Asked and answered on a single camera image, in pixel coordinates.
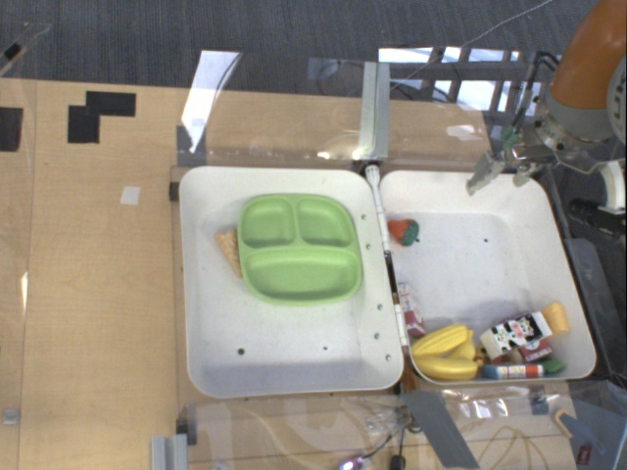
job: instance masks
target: banana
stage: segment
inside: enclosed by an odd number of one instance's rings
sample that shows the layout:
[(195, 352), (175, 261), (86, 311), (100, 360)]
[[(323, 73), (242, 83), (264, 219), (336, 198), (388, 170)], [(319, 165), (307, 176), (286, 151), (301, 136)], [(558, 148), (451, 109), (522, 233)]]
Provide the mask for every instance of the banana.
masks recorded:
[(414, 360), (423, 355), (441, 355), (458, 347), (468, 338), (468, 328), (452, 324), (428, 333), (411, 345)]
[(437, 355), (415, 357), (420, 372), (434, 380), (465, 381), (477, 375), (478, 366), (467, 358), (449, 358)]
[(466, 341), (455, 348), (449, 355), (449, 358), (465, 358), (466, 360), (472, 360), (475, 354), (474, 345), (472, 344), (473, 334), (473, 331), (468, 330), (468, 337), (466, 338)]

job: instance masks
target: cow print carton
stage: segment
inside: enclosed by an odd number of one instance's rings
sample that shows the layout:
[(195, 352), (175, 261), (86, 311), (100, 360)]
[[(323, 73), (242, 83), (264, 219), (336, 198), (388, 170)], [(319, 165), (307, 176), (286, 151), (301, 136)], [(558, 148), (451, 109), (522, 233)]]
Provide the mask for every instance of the cow print carton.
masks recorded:
[(494, 359), (552, 334), (547, 320), (540, 311), (525, 313), (497, 324), (479, 339), (486, 353)]

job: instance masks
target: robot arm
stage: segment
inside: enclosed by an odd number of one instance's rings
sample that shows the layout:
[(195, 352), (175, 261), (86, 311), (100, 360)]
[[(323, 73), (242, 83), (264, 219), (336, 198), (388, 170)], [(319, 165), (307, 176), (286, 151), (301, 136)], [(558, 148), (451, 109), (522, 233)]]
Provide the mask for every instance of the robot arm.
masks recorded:
[(587, 150), (613, 135), (625, 142), (626, 27), (627, 0), (599, 2), (577, 27), (556, 65), (538, 119), (524, 124), (538, 67), (545, 63), (553, 68), (544, 57), (549, 55), (536, 56), (528, 75), (528, 95), (504, 132), (504, 150), (479, 161), (467, 183), (470, 195), (508, 165), (516, 169), (514, 182), (522, 185), (543, 167), (560, 163), (586, 174), (601, 172), (609, 187), (606, 208), (624, 212), (620, 164), (596, 161)]

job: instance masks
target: green tray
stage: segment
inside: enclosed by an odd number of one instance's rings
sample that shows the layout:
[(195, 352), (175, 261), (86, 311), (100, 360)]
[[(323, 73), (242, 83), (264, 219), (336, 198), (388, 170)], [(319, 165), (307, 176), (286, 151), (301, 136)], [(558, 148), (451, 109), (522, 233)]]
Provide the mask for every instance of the green tray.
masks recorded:
[(262, 195), (240, 213), (237, 237), (248, 289), (273, 303), (347, 299), (362, 284), (350, 215), (319, 195)]

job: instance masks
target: gray carpet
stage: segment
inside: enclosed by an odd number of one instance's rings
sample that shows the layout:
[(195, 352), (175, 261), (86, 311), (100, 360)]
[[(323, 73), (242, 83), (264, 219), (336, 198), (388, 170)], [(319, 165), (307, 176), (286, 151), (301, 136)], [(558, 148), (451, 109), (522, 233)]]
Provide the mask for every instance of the gray carpet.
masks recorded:
[[(0, 0), (0, 21), (52, 25), (41, 77), (187, 86), (201, 48), (373, 60), (383, 45), (461, 44), (542, 1)], [(556, 0), (476, 45), (559, 52), (597, 1)]]

